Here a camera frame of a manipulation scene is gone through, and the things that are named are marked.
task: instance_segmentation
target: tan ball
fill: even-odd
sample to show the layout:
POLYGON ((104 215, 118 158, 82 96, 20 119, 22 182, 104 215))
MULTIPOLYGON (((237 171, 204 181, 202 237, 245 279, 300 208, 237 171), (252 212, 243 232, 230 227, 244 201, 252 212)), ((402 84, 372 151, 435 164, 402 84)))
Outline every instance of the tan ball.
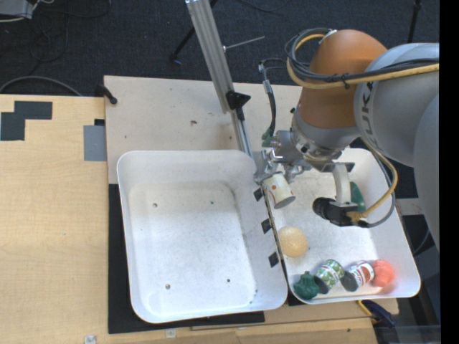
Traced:
POLYGON ((299 257, 308 249, 308 240, 301 231, 295 226, 284 226, 278 232, 280 247, 284 255, 289 257, 299 257))

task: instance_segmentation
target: black tape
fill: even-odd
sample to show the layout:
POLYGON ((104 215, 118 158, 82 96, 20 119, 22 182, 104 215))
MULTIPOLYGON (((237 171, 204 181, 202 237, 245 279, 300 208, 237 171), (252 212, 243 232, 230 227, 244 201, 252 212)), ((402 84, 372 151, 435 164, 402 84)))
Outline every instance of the black tape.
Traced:
POLYGON ((263 192, 261 191, 261 188, 259 188, 258 190, 256 190, 254 193, 253 193, 253 196, 255 197, 255 199, 257 201, 260 201, 260 199, 263 197, 263 192))
POLYGON ((270 255, 269 260, 270 260, 271 267, 274 267, 275 265, 277 265, 279 262, 279 256, 277 252, 274 252, 272 255, 270 255))
POLYGON ((0 140, 25 140, 25 120, 51 120, 52 102, 14 101, 14 112, 1 113, 0 140))
POLYGON ((267 234, 267 232, 272 228, 269 219, 265 219, 261 222, 261 227, 263 228, 263 233, 267 234))

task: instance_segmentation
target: can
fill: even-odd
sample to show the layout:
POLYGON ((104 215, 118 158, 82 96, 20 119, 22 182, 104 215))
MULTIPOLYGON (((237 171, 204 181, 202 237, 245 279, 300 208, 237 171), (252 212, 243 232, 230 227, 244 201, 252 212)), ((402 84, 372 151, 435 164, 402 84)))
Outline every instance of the can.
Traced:
POLYGON ((287 206, 295 200, 295 195, 290 189, 287 180, 282 172, 274 173, 262 183, 265 193, 274 204, 274 209, 280 209, 287 206))
POLYGON ((341 278, 341 283, 345 290, 355 292, 362 285, 374 279, 374 269, 369 262, 359 261, 351 265, 341 278))
POLYGON ((336 283, 344 276, 344 268, 339 262, 333 259, 326 260, 317 273, 314 274, 314 281, 318 285, 319 293, 328 293, 336 283))

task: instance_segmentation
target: green can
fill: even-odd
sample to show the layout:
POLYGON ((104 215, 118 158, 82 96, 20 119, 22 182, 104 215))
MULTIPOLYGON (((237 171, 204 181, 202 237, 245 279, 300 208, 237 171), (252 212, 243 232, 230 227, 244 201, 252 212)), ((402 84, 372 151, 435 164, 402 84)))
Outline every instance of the green can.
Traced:
POLYGON ((341 264, 336 260, 328 259, 318 268, 317 273, 314 275, 314 281, 318 285, 319 293, 325 295, 343 276, 344 268, 341 264))

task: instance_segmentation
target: white bin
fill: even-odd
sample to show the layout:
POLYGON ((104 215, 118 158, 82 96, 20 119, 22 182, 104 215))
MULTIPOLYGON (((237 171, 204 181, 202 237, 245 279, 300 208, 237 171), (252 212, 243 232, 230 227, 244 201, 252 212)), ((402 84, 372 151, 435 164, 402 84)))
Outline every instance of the white bin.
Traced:
POLYGON ((255 163, 238 150, 118 161, 131 302, 149 323, 280 307, 288 286, 255 163))

